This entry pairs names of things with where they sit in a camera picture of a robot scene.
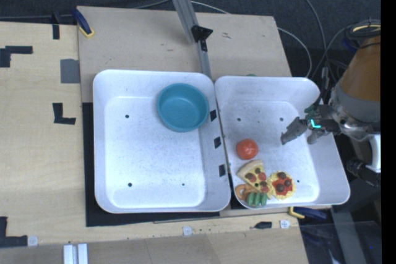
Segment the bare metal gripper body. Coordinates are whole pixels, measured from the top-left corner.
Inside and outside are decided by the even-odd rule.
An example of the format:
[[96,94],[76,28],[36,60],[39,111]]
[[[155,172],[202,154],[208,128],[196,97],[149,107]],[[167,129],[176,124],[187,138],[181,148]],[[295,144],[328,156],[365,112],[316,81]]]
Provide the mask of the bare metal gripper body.
[[381,103],[352,97],[332,95],[327,104],[321,97],[308,107],[308,129],[345,134],[362,142],[381,133]]

